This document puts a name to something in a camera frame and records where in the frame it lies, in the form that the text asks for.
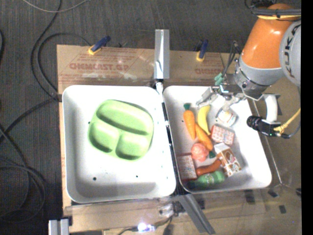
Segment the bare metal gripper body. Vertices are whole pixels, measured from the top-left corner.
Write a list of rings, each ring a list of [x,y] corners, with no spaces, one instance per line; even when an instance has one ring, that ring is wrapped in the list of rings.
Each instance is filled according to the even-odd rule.
[[[267,85],[262,85],[248,78],[241,70],[234,73],[220,72],[214,78],[217,92],[223,96],[248,97],[259,100]]]

